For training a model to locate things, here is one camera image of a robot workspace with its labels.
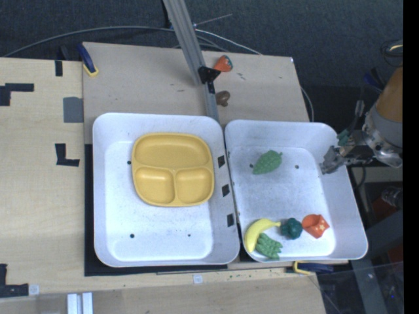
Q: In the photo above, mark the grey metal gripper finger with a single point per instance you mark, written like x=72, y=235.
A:
x=332, y=153
x=327, y=168

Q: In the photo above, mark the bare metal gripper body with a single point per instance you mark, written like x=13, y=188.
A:
x=358, y=150

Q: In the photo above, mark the white plastic tray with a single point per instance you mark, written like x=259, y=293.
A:
x=157, y=234
x=288, y=195

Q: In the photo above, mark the red orange carton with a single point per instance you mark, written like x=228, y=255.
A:
x=317, y=227

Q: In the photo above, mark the green grapes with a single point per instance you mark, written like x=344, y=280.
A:
x=269, y=247
x=266, y=163

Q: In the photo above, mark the green broccoli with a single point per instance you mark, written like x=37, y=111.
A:
x=292, y=229

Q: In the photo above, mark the yellow banana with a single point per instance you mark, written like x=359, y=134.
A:
x=253, y=232

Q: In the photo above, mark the brown toy food piece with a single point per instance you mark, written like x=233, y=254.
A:
x=223, y=97

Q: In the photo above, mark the red strawberry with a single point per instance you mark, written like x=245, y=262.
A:
x=223, y=64

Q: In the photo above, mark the yellow divided plate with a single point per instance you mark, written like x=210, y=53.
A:
x=171, y=155

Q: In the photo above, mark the pale brown flat board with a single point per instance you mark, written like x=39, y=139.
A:
x=147, y=83

